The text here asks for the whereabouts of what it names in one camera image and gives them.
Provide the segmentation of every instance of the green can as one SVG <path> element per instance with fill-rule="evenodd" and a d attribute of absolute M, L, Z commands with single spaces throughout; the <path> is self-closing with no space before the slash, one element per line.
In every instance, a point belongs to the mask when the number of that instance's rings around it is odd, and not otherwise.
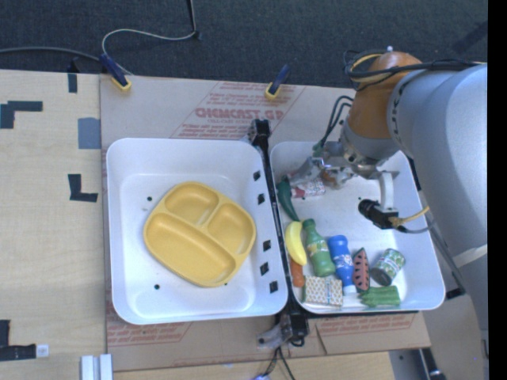
<path fill-rule="evenodd" d="M 370 277 L 381 286 L 390 286 L 404 265 L 405 257 L 399 251 L 386 249 L 375 266 L 370 269 Z"/>

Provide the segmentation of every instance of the bottle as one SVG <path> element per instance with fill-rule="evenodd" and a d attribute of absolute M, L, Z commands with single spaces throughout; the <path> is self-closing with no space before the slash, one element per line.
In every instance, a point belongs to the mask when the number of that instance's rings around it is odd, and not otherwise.
<path fill-rule="evenodd" d="M 357 293 L 356 285 L 353 282 L 354 265 L 349 251 L 349 241 L 345 235 L 335 235 L 327 240 L 331 259 L 336 266 L 336 276 L 343 285 L 343 294 L 351 295 Z"/>
<path fill-rule="evenodd" d="M 314 268 L 314 274 L 317 277 L 332 275 L 335 267 L 331 260 L 330 250 L 327 248 L 326 239 L 315 229 L 315 220 L 312 218 L 304 220 L 303 229 L 307 233 L 307 251 Z"/>

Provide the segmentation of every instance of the banana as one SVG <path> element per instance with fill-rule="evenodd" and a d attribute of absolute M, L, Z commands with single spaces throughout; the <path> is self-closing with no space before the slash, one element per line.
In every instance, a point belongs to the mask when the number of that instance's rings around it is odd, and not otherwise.
<path fill-rule="evenodd" d="M 300 221 L 290 221 L 285 228 L 285 245 L 290 257 L 301 266 L 307 264 L 307 253 L 304 250 L 301 241 L 301 229 L 303 223 Z"/>

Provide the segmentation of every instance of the black connector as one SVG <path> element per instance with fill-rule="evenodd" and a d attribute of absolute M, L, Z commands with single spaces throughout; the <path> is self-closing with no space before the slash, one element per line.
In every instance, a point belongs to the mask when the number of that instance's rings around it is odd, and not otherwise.
<path fill-rule="evenodd" d="M 359 203 L 359 212 L 367 219 L 369 219 L 375 226 L 381 230 L 390 230 L 395 228 L 389 220 L 391 217 L 398 217 L 397 211 L 382 211 L 378 201 L 370 199 L 361 200 Z"/>

